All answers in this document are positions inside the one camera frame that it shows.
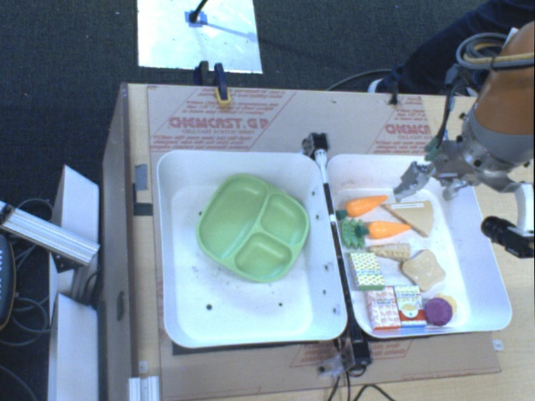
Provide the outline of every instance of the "toy cheese wedge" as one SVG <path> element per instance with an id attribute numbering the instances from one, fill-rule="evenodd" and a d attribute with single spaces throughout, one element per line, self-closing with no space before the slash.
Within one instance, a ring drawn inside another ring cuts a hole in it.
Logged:
<path id="1" fill-rule="evenodd" d="M 433 206 L 428 200 L 387 204 L 383 207 L 424 237 L 428 237 L 433 229 Z"/>

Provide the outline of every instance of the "wooden table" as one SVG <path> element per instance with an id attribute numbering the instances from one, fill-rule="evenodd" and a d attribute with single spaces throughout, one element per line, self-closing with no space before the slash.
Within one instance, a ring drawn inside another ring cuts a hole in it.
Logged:
<path id="1" fill-rule="evenodd" d="M 146 117 L 137 117 L 137 114 L 147 114 L 146 94 L 143 88 L 146 85 L 130 86 L 139 94 L 129 97 L 130 113 L 130 152 L 132 165 L 139 161 L 147 161 L 148 125 Z M 431 132 L 436 132 L 440 125 L 444 99 L 442 97 L 422 97 L 425 113 L 429 120 Z M 460 129 L 460 122 L 455 115 L 467 111 L 473 99 L 458 98 L 452 112 L 449 124 L 451 136 L 456 135 Z M 532 166 L 520 168 L 512 173 L 515 180 L 529 180 L 533 182 Z M 478 186 L 477 198 L 484 216 L 496 215 L 509 221 L 516 221 L 516 202 L 513 195 L 499 195 L 496 192 Z M 139 202 L 152 202 L 150 189 L 138 192 Z M 137 311 L 135 330 L 137 331 L 137 352 L 134 359 L 142 359 L 148 364 L 148 375 L 160 374 L 160 359 L 158 348 L 157 301 L 155 287 L 155 264 L 150 258 L 154 256 L 154 235 L 152 218 L 136 217 L 133 230 L 138 235 L 134 239 L 133 251 L 135 253 L 135 291 L 137 293 Z M 381 384 L 387 393 L 397 401 L 401 400 L 429 400 L 450 401 L 452 399 L 470 400 L 503 400 L 503 399 L 531 399 L 530 393 L 535 393 L 535 325 L 534 288 L 533 288 L 533 261 L 519 260 L 506 253 L 502 247 L 494 246 L 497 262 L 507 288 L 512 304 L 512 321 L 510 325 L 492 336 L 499 340 L 503 350 L 498 353 L 502 371 L 500 373 L 464 376 L 456 378 L 441 378 L 428 380 L 414 380 L 403 383 Z M 352 388 L 352 397 L 359 390 L 355 385 Z M 237 398 L 221 398 L 226 401 L 314 401 L 325 400 L 329 396 L 328 389 L 304 390 L 291 393 L 273 393 L 264 395 L 249 395 Z M 346 387 L 339 389 L 335 400 L 346 399 Z M 364 400 L 384 399 L 373 389 L 369 389 L 363 396 Z"/>

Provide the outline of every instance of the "green plate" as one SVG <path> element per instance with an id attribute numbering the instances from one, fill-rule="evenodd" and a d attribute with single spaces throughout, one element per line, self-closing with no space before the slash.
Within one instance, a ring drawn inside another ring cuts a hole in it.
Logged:
<path id="1" fill-rule="evenodd" d="M 252 175 L 233 175 L 217 189 L 196 227 L 201 249 L 256 282 L 282 278 L 307 239 L 307 211 L 292 196 Z"/>

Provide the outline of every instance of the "blue tape piece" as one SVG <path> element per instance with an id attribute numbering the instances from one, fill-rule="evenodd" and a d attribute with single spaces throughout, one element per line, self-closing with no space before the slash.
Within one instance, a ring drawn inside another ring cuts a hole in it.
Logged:
<path id="1" fill-rule="evenodd" d="M 203 11 L 199 12 L 199 16 L 197 17 L 197 21 L 195 23 L 190 22 L 190 14 L 194 13 L 194 12 L 195 12 L 194 10 L 190 10 L 190 11 L 185 11 L 184 12 L 184 15 L 185 15 L 185 18 L 186 18 L 186 23 L 190 27 L 199 28 L 199 27 L 202 27 L 203 24 L 207 24 L 208 23 L 208 16 Z"/>

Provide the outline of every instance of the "white tray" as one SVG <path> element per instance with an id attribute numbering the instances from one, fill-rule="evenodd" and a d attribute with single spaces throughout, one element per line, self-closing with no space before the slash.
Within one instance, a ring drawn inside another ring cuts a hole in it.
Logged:
<path id="1" fill-rule="evenodd" d="M 363 195 L 387 195 L 385 203 L 395 203 L 393 188 L 414 156 L 337 155 L 328 166 L 334 208 L 343 209 L 346 201 Z M 435 224 L 429 237 L 415 231 L 380 241 L 366 240 L 366 245 L 409 242 L 412 255 L 430 249 L 446 271 L 446 279 L 422 294 L 424 300 L 439 292 L 453 296 L 457 312 L 444 327 L 373 330 L 370 325 L 364 293 L 352 288 L 354 313 L 364 331 L 376 338 L 405 338 L 454 332 L 480 332 L 503 329 L 511 320 L 511 304 L 503 285 L 491 243 L 481 233 L 482 216 L 472 188 L 465 188 L 455 199 L 442 197 L 440 184 L 432 179 L 424 189 L 402 202 L 431 201 Z M 378 207 L 361 217 L 363 221 L 396 221 L 388 211 Z M 348 275 L 349 261 L 344 252 Z M 400 264 L 378 257 L 387 285 L 411 284 L 400 271 Z"/>
<path id="2" fill-rule="evenodd" d="M 230 175 L 262 178 L 296 198 L 310 218 L 308 239 L 279 281 L 248 281 L 206 256 L 196 242 L 199 212 Z M 330 340 L 347 312 L 316 164 L 287 153 L 177 150 L 157 166 L 164 322 L 186 348 Z"/>

